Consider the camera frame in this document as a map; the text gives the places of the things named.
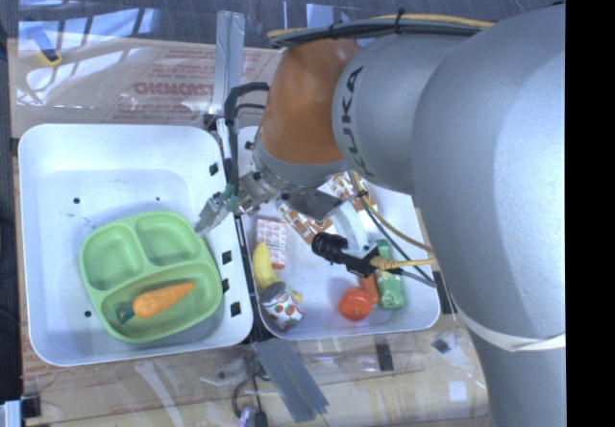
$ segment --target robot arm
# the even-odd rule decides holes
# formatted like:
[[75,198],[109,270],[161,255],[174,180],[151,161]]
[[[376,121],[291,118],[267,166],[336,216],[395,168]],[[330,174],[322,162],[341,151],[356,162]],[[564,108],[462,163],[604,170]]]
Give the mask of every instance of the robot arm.
[[498,427],[567,419],[564,15],[292,47],[254,152],[261,191],[314,218],[335,209],[316,192],[337,172],[412,195]]

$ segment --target toy tomato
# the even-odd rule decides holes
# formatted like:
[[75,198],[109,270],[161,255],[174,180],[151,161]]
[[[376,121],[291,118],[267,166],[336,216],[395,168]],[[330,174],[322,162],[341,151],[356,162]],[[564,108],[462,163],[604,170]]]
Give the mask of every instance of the toy tomato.
[[372,312],[374,301],[367,290],[350,287],[339,299],[337,308],[344,317],[352,321],[361,321]]

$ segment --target yellow cable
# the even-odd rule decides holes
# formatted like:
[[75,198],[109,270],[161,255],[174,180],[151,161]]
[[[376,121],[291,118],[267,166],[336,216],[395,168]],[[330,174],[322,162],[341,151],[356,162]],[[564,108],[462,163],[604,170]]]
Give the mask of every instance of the yellow cable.
[[[390,18],[395,19],[397,15],[375,16],[374,18]],[[436,13],[405,13],[401,17],[402,20],[426,20],[428,22],[454,23],[458,25],[469,25],[471,27],[487,28],[495,24],[486,20],[475,20],[474,18],[465,18],[463,16],[440,15]]]
[[[360,178],[358,177],[358,174],[356,172],[352,172],[353,177],[355,178],[355,181],[357,183],[357,186],[359,186],[359,181]],[[374,205],[372,205],[370,203],[370,201],[368,199],[366,199],[365,197],[363,197],[363,201],[365,202],[365,204],[367,205],[367,208],[369,208],[372,212],[372,214],[374,214],[374,217],[378,219],[378,221],[384,226],[386,227],[389,231],[391,231],[393,234],[395,234],[398,238],[405,240],[406,242],[409,242],[412,245],[415,245],[416,247],[423,249],[424,251],[427,251],[428,253],[433,254],[433,249],[431,249],[429,246],[427,246],[426,244],[423,244],[422,242],[419,242],[416,239],[413,239],[409,236],[406,236],[405,234],[402,234],[400,231],[398,231],[395,227],[393,227],[390,223],[388,223],[384,217],[382,215],[380,215],[377,211],[376,211],[376,207],[374,207]]]
[[[397,18],[397,15],[382,15],[382,16],[374,16],[372,18],[375,19],[392,19]],[[495,24],[495,22],[489,22],[486,20],[475,20],[473,18],[464,18],[462,16],[451,16],[451,15],[441,15],[435,13],[407,13],[402,15],[402,20],[425,20],[428,22],[440,22],[440,23],[454,23],[458,25],[468,25],[471,27],[480,27],[486,29],[487,27],[491,27]],[[309,30],[309,27],[298,27],[294,29],[278,29],[269,31],[267,36],[269,38],[277,38],[279,36],[285,36],[286,34],[291,34],[293,32],[300,32]]]
[[383,258],[382,256],[375,256],[369,261],[369,264],[376,267],[379,270],[387,271],[389,269],[397,268],[399,266],[420,266],[422,264],[436,264],[438,260],[436,258],[429,258],[427,260],[404,260],[396,261]]

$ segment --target green divided plate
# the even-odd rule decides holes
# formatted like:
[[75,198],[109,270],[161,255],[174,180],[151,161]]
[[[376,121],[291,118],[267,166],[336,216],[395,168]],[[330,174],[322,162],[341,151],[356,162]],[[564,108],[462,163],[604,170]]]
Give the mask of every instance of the green divided plate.
[[[89,234],[79,254],[87,292],[105,328],[128,343],[179,333],[211,316],[222,301],[218,267],[183,216],[168,211],[128,216]],[[184,282],[194,289],[170,308],[124,324],[117,310],[146,291]]]

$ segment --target toy banana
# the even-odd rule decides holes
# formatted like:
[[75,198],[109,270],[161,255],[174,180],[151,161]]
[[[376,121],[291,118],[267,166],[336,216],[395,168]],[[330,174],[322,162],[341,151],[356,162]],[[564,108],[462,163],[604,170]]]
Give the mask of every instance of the toy banana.
[[271,253],[266,242],[260,241],[252,253],[254,278],[259,290],[265,290],[271,284],[280,281],[273,266],[271,265]]

